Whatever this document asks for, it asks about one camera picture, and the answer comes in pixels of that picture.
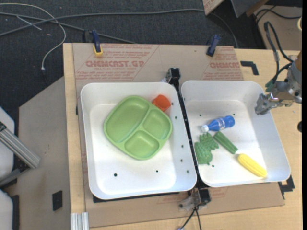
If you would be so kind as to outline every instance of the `white tray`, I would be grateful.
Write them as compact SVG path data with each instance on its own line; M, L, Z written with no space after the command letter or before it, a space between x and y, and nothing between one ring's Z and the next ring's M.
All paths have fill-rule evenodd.
M190 80L182 84L193 143L199 141L201 126L211 120L233 115L235 125L222 131L238 148L236 155L221 145L213 150L210 165L198 165L200 177L211 187L284 181L290 166L271 113L257 115L254 107L262 88L252 81ZM257 177L236 156L245 153L267 169L268 176Z
M116 148L104 135L103 124L125 97L152 101L165 95L172 105L165 112L173 131L151 159L136 160ZM81 90L82 115L88 160L89 186L104 200L130 196L188 191L197 176L177 92L164 82L89 83Z

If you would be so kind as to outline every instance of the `metal bracket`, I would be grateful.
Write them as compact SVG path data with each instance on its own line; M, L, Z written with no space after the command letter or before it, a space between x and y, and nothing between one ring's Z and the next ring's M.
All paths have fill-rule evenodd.
M81 214L71 214L71 230L89 230L88 213L83 212Z
M207 188L193 188L190 196L178 203L179 211L189 211L195 207L204 207L211 202L211 196Z
M16 179L19 175L39 165L40 157L31 152L7 127L0 122L0 142L10 149L26 166L23 169L16 169L0 181L0 187Z
M280 190L282 192L283 199L284 199L284 193L292 192L293 189L295 189L294 182L293 182L293 179L292 179L291 175L287 179L287 184L282 184L282 182L278 182L278 184L279 184Z
M241 66L243 67L251 67L254 75L259 75L256 64L253 61L240 61Z
M182 112L182 115L183 115L186 131L187 131L187 135L188 135L188 139L189 139L190 149L192 151L194 166L195 166L195 170L196 170L196 174L197 174L197 178L198 178L196 187L197 188L203 188L203 187L206 187L206 185L201 180L200 173L199 173L199 170L198 170L196 155L195 155L195 152L194 152L193 141L192 141L190 127L189 127L187 111L186 111L186 108L184 106L184 101L183 101L183 98L182 98L182 95L181 95L181 92L180 92L180 89L179 89L179 79L180 79L180 77L181 77L181 75L180 75L179 68L169 68L167 73L166 73L165 80L166 80L167 83L173 85L175 87L176 91L177 91L177 95L178 95L178 99L179 99L179 103L180 103L180 108L181 108L181 112Z
M188 198L178 203L179 211L190 211L201 203L201 196L199 191L197 189L193 189L192 192L193 193Z

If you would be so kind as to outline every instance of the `toy bottle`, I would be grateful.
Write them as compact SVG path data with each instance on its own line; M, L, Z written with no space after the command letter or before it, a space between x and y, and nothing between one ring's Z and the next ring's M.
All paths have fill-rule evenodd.
M201 131L204 133L208 132L209 130L219 131L225 128L232 127L233 125L235 125L235 119L232 116L226 116L222 118L217 118L208 125L201 126Z

